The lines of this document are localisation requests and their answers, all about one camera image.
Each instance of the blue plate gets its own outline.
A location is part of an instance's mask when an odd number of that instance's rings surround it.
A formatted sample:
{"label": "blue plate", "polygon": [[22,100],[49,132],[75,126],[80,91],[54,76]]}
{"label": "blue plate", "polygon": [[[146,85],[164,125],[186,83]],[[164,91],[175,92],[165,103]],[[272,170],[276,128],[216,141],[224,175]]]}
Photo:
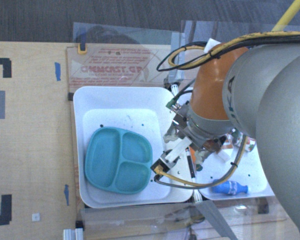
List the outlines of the blue plate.
{"label": "blue plate", "polygon": [[84,174],[96,188],[136,194],[149,183],[152,147],[140,134],[116,127],[102,127],[90,139]]}

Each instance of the small bottle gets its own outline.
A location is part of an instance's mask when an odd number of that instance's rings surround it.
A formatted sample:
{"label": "small bottle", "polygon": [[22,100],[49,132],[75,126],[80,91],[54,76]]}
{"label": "small bottle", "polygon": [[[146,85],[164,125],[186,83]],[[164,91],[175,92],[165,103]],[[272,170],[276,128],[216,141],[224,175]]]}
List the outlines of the small bottle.
{"label": "small bottle", "polygon": [[228,180],[224,183],[213,186],[212,191],[215,193],[225,193],[227,195],[234,196],[238,193],[248,193],[248,186],[247,185],[243,186],[236,181]]}

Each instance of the orange-brown robot joint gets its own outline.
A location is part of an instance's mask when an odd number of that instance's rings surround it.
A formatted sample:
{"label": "orange-brown robot joint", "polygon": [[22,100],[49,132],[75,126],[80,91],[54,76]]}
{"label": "orange-brown robot joint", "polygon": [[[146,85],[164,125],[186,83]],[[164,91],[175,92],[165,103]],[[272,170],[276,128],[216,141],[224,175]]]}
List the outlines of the orange-brown robot joint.
{"label": "orange-brown robot joint", "polygon": [[200,67],[190,99],[191,108],[198,116],[229,120],[222,102],[223,84],[232,64],[247,50],[245,47],[232,50]]}

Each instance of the blue bottle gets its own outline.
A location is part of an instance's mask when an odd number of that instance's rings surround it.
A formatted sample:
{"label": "blue bottle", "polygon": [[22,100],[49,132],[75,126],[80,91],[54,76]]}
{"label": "blue bottle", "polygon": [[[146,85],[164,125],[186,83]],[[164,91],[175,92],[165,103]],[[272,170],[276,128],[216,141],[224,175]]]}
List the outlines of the blue bottle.
{"label": "blue bottle", "polygon": [[228,180],[224,183],[221,183],[219,185],[211,187],[212,191],[215,193],[224,193],[227,195],[234,196],[238,193],[247,193],[248,192],[248,186],[240,185],[238,182],[233,180]]}

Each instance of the yellow pole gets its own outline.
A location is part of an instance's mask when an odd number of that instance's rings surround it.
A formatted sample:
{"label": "yellow pole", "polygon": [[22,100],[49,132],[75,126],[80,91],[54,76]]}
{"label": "yellow pole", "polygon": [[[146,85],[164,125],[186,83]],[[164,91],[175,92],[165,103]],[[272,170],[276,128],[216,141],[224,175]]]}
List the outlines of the yellow pole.
{"label": "yellow pole", "polygon": [[286,25],[293,19],[293,17],[297,14],[300,10],[300,0],[294,0],[293,3],[290,5],[288,10],[282,15],[281,19],[277,22],[274,26],[272,31],[283,31]]}

